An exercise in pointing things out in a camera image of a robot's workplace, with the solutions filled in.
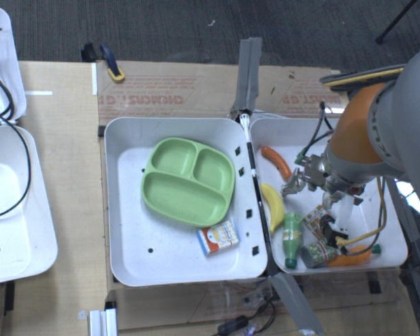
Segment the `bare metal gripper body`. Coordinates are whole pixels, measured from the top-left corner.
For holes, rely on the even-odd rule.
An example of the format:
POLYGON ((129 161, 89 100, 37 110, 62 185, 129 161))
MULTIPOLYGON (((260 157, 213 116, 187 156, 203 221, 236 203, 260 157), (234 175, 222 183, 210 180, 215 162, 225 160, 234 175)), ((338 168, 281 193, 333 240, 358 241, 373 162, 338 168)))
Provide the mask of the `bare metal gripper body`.
POLYGON ((302 180, 307 184, 310 191, 315 191, 317 188, 326 190, 328 173, 324 162, 324 157, 320 155, 310 155, 303 158, 302 180))

